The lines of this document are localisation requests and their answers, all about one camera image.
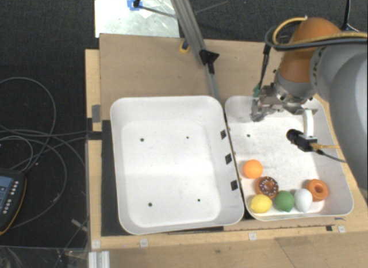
blue tape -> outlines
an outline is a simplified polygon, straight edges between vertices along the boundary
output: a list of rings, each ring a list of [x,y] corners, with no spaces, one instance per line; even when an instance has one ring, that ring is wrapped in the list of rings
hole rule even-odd
[[[127,2],[126,4],[128,5],[129,9],[130,9],[131,11],[133,11],[133,12],[134,12],[134,11],[138,11],[138,10],[139,10],[139,8],[138,8],[138,7],[134,7],[134,6],[133,6],[134,1],[135,1],[135,0],[127,0],[127,1],[126,1],[126,2]],[[139,6],[140,6],[140,7],[142,7],[142,6],[143,6],[142,1],[140,1],[140,2],[139,2]]]

brown donut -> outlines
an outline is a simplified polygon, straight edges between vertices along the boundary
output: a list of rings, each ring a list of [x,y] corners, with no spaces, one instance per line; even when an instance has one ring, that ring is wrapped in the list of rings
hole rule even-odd
[[[269,176],[260,177],[255,184],[255,191],[258,194],[265,194],[269,198],[274,198],[278,193],[277,181]]]

black floor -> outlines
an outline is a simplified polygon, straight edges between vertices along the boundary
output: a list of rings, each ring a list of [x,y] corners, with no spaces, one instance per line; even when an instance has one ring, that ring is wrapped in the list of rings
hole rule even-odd
[[[191,0],[194,10],[226,0]],[[198,14],[205,38],[263,41],[269,27],[294,17],[321,16],[340,26],[346,0],[227,0],[226,5]],[[350,24],[367,29],[368,0],[352,0]],[[86,130],[84,50],[98,48],[94,38],[94,0],[0,0],[0,82],[29,77],[53,95],[57,108],[54,133]],[[52,104],[33,82],[14,80],[0,85],[0,124],[11,129],[48,132]],[[64,140],[83,137],[65,136]],[[26,158],[22,142],[3,142],[0,167],[9,168]],[[54,138],[51,145],[58,144]],[[84,156],[84,141],[72,143]],[[57,149],[68,169],[67,187],[60,201],[45,215],[0,236],[0,245],[82,247],[86,234],[71,220],[86,220],[85,173],[78,157],[67,147]],[[63,185],[62,162],[52,152],[42,155],[28,174],[23,207],[14,225],[52,204]]]

toy food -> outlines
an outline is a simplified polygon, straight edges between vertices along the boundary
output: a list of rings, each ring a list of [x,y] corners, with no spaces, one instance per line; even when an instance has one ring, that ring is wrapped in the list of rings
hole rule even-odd
[[[258,194],[265,194],[269,198],[274,198],[278,193],[277,181],[269,176],[260,177],[255,184],[255,191]]]
[[[266,213],[271,207],[272,200],[264,194],[257,194],[252,198],[251,209],[255,213]]]
[[[263,166],[258,160],[249,160],[244,164],[243,173],[247,178],[258,178],[263,173]]]
[[[312,179],[305,187],[310,191],[313,201],[322,201],[329,195],[326,183],[318,179]]]
[[[295,206],[302,212],[307,212],[312,205],[313,197],[308,189],[298,189],[294,193]]]
[[[275,205],[280,210],[290,212],[294,206],[294,196],[289,192],[281,190],[275,197]]]

wooden table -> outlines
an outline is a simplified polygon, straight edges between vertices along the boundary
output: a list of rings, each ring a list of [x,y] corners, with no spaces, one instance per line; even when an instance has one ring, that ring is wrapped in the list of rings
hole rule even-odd
[[[220,54],[214,64],[220,102],[233,95],[251,95],[259,81],[263,44],[205,42],[208,50]],[[109,119],[112,102],[121,97],[209,94],[203,66],[192,54],[179,53],[180,43],[173,38],[101,35],[99,50],[86,50],[87,117],[94,131],[101,131],[101,120]],[[272,81],[281,56],[271,53],[264,83]],[[336,220],[246,220],[221,232],[101,236],[101,151],[100,140],[88,141],[90,243],[94,251],[110,251],[111,267],[263,267],[264,261],[267,267],[362,267],[367,263],[367,204],[346,165],[355,205],[351,214]],[[254,234],[256,240],[250,240]],[[141,240],[148,240],[149,247],[140,247]]]

